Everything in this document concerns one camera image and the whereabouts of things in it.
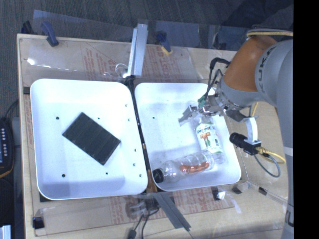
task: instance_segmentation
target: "black rectangle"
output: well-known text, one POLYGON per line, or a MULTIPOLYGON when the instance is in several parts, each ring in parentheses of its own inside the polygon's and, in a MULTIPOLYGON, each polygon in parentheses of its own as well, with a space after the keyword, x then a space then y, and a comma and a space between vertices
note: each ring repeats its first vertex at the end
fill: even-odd
POLYGON ((102 165, 121 142, 84 113, 62 135, 102 165))

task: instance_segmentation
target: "table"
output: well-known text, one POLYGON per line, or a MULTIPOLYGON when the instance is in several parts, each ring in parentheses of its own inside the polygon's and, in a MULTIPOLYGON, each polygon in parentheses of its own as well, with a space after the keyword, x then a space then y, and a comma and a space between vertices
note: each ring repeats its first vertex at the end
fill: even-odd
MULTIPOLYGON (((123 215, 123 208, 131 198, 41 201, 36 186, 32 117, 27 90, 32 82, 40 78, 116 80, 114 74, 105 72, 114 72, 117 63, 127 64, 131 45, 124 42, 58 37, 60 50, 52 52, 45 39, 45 36, 38 35, 17 36, 25 238, 125 239, 129 230, 136 226, 138 219, 123 215), (32 227, 34 217, 43 217, 43 228, 35 230, 32 227)), ((167 69, 168 66, 186 68, 182 77, 181 72, 171 74, 175 82, 207 83, 210 61, 216 56, 231 60, 235 55, 233 51, 173 47, 172 56, 162 60, 163 56, 159 51, 158 45, 148 45, 145 67, 151 69, 158 61, 162 73, 162 69, 167 69)), ((154 82, 163 77, 154 77, 154 74, 156 73, 149 76, 154 82)), ((275 109, 269 104, 260 103, 256 115, 259 116, 257 125, 263 146, 284 156, 275 109)), ((225 119, 230 132, 246 134, 245 124, 225 119)), ((236 184, 241 190, 240 194, 233 190, 234 185, 218 187, 219 191, 226 193, 225 199, 221 201, 214 201, 209 188, 187 192, 189 199, 184 198, 183 192, 175 192, 175 200, 180 201, 178 207, 191 226, 190 232, 184 228, 175 229, 161 212, 148 221, 145 237, 279 238, 287 202, 286 168, 281 167, 280 178, 272 178, 267 176, 251 156, 240 149, 236 149, 236 154, 242 169, 242 178, 236 184)), ((138 235, 141 234, 141 227, 137 229, 138 235)))

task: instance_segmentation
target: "bottle cap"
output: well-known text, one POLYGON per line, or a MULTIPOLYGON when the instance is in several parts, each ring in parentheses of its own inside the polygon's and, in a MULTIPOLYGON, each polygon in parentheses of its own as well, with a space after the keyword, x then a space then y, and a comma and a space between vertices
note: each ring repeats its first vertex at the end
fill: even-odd
POLYGON ((153 170, 153 177, 156 183, 161 183, 164 181, 163 172, 159 168, 153 170))

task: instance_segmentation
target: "gray carpet floor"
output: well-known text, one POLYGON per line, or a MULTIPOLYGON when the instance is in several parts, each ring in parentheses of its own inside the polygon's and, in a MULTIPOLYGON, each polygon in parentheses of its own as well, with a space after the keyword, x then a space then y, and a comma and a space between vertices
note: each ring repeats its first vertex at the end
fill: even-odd
MULTIPOLYGON (((221 25, 245 0, 0 0, 0 115, 18 99, 16 35, 24 22, 29 20, 34 28, 35 10, 107 23, 111 26, 135 27, 139 19, 162 20, 202 25, 221 25)), ((268 27, 288 29, 294 21, 294 5, 282 8, 262 23, 268 27)), ((92 39, 108 39, 101 26, 98 32, 90 29, 59 25, 57 35, 92 39)), ((8 118, 17 117, 14 107, 8 118)), ((13 183, 10 174, 6 179, 13 183)), ((11 198, 10 189, 0 190, 0 203, 11 198)), ((0 226, 12 224, 13 212, 2 218, 0 226)))

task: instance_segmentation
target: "white label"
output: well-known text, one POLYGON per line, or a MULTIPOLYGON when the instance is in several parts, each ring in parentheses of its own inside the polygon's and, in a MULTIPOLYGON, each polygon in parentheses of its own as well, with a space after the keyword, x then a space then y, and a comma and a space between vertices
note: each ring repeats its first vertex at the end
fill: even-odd
POLYGON ((201 149, 211 153, 222 152, 215 127, 212 123, 202 123, 196 128, 196 134, 201 149))

